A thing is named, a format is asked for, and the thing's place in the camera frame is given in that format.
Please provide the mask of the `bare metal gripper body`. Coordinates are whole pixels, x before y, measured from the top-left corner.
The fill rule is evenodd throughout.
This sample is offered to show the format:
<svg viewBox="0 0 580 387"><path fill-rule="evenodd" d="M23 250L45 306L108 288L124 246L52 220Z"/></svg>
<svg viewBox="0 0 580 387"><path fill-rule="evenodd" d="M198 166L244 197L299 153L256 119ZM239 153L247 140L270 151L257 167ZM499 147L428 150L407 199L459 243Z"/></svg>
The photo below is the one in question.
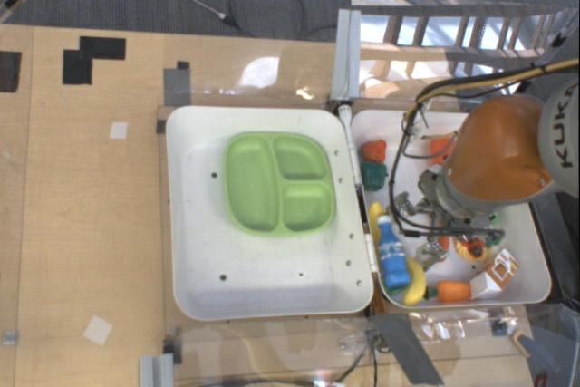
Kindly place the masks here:
<svg viewBox="0 0 580 387"><path fill-rule="evenodd" d="M423 200L418 209L430 216L433 227L467 227L471 225L470 211L451 195L443 176L442 166L431 166L420 175L418 187Z"/></svg>

